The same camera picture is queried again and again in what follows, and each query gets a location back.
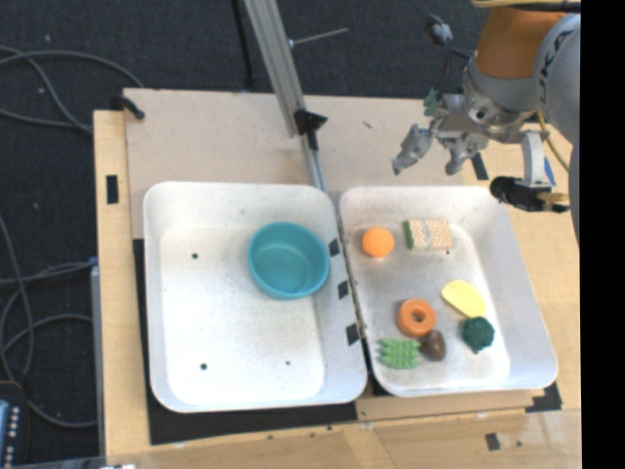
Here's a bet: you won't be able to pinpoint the pale wood board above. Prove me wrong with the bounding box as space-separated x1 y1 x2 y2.
121 88 546 422

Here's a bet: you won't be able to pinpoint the black cylinder on white bracket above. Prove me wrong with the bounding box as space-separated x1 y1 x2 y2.
489 132 570 213

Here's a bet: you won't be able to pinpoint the teal bowl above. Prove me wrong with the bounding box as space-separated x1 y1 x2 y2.
246 221 331 301

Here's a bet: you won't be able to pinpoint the yellow oval slice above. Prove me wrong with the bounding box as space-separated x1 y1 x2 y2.
440 279 488 319

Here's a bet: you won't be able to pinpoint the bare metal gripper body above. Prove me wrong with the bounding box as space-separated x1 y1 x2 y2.
429 92 527 149

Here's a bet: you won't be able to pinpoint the green pea pods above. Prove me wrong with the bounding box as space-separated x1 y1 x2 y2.
376 337 422 370

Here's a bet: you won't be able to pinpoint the orange ball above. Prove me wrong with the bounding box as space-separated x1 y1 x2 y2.
361 226 396 259

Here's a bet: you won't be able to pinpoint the white plastic tray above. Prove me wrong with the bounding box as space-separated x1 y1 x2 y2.
338 185 560 399
143 181 368 413

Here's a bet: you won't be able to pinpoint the brown egg-shaped toy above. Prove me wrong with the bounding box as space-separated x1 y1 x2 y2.
419 329 447 362

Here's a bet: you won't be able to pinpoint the orange doughnut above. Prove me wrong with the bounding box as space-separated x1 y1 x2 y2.
396 298 438 339

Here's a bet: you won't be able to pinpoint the beige and green biscuit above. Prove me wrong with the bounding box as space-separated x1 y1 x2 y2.
402 218 454 252

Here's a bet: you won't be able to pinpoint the green broccoli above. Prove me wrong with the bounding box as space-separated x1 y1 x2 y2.
461 316 496 355

